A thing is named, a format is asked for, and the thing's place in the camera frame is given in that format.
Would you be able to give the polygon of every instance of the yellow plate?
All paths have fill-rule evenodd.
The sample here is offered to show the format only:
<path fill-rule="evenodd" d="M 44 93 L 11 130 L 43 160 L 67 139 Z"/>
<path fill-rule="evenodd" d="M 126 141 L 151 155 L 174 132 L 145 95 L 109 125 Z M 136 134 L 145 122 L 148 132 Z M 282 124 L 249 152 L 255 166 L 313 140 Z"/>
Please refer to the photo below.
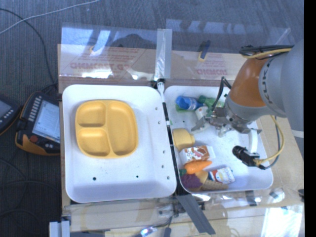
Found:
<path fill-rule="evenodd" d="M 80 150 L 89 157 L 119 158 L 138 146 L 133 109 L 118 100 L 92 100 L 76 111 L 76 137 Z"/>

